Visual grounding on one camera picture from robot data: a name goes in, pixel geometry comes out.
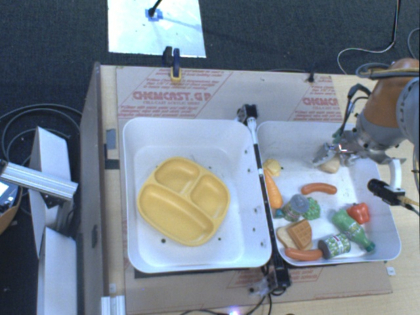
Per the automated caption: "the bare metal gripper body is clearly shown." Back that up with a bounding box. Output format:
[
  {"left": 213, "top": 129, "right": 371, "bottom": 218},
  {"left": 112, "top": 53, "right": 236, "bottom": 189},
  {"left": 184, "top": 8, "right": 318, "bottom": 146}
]
[{"left": 337, "top": 131, "right": 395, "bottom": 165}]

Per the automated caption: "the beige bread piece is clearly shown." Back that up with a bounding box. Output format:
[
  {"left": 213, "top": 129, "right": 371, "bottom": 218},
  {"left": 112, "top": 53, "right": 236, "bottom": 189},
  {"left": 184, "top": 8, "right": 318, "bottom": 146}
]
[{"left": 319, "top": 157, "right": 341, "bottom": 175}]

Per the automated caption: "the white plastic tray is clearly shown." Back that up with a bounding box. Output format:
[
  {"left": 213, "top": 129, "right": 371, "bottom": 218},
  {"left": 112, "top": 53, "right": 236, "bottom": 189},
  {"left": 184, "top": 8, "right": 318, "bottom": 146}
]
[
  {"left": 256, "top": 120, "right": 402, "bottom": 268},
  {"left": 122, "top": 116, "right": 273, "bottom": 274}
]

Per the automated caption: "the orange sausage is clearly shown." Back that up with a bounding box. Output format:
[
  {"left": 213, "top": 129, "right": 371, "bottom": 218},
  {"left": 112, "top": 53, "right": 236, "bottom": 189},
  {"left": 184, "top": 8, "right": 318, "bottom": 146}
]
[
  {"left": 301, "top": 182, "right": 338, "bottom": 196},
  {"left": 284, "top": 247, "right": 324, "bottom": 263}
]

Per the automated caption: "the yellow toy lemon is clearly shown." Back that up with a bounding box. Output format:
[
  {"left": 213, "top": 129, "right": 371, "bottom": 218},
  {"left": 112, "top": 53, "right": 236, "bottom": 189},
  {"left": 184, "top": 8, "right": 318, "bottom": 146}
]
[{"left": 262, "top": 158, "right": 283, "bottom": 178}]

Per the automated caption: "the red bell pepper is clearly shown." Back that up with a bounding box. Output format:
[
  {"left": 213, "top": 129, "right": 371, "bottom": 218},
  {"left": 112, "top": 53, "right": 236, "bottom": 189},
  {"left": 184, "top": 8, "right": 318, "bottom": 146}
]
[{"left": 346, "top": 202, "right": 371, "bottom": 226}]

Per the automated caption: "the green broccoli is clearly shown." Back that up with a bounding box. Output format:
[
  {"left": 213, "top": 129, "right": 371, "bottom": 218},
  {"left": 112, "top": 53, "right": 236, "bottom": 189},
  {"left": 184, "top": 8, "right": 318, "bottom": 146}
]
[{"left": 301, "top": 198, "right": 322, "bottom": 221}]

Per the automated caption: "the small can with grey lid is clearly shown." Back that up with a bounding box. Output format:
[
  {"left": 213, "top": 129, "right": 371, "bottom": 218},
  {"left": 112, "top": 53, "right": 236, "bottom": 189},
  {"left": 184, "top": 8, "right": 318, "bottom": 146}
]
[{"left": 282, "top": 194, "right": 310, "bottom": 223}]

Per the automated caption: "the orange carrot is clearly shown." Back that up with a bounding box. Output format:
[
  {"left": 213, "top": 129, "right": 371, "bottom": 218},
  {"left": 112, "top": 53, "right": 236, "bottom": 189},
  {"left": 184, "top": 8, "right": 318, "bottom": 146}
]
[{"left": 263, "top": 169, "right": 284, "bottom": 210}]

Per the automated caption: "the thin black and white rod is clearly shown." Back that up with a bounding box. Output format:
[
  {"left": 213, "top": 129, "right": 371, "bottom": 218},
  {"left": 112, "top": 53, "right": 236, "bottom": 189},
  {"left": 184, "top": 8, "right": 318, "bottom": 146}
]
[{"left": 247, "top": 116, "right": 280, "bottom": 270}]

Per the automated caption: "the green plastic bottle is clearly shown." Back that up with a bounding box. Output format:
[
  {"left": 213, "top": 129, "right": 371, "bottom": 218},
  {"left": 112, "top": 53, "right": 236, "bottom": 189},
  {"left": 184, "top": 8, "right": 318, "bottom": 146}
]
[{"left": 331, "top": 208, "right": 376, "bottom": 253}]

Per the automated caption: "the brown waffle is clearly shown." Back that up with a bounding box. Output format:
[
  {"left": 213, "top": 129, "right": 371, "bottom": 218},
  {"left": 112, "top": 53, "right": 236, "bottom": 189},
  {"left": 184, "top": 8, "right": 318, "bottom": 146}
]
[{"left": 287, "top": 219, "right": 314, "bottom": 251}]

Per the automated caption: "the green peas can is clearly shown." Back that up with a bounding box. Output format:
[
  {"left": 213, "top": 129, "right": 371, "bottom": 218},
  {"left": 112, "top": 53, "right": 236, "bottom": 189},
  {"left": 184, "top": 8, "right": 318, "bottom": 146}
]
[{"left": 317, "top": 232, "right": 352, "bottom": 260}]

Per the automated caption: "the beige bread slice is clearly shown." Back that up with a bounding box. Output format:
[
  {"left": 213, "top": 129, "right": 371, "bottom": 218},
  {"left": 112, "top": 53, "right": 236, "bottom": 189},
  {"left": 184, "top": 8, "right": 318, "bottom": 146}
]
[{"left": 276, "top": 225, "right": 297, "bottom": 250}]

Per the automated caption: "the brown cardboard board red print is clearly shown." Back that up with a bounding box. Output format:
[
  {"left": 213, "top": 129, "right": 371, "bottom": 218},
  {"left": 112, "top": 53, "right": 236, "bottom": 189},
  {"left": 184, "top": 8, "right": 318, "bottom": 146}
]
[{"left": 115, "top": 66, "right": 394, "bottom": 306}]

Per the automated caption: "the yellow divided plate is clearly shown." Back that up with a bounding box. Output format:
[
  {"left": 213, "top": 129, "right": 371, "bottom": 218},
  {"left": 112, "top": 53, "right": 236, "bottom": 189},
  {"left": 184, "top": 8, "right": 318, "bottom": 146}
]
[{"left": 136, "top": 156, "right": 232, "bottom": 247}]

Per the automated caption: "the black cylinder on white bracket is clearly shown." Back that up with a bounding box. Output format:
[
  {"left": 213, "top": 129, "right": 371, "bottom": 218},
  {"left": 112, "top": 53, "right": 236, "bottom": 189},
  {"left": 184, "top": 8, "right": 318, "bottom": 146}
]
[{"left": 367, "top": 157, "right": 407, "bottom": 207}]

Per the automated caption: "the black block with thin wires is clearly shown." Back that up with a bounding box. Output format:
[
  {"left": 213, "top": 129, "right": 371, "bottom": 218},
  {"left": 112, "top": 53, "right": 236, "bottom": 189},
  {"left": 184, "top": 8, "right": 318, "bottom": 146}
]
[
  {"left": 266, "top": 260, "right": 292, "bottom": 290},
  {"left": 237, "top": 104, "right": 259, "bottom": 125}
]

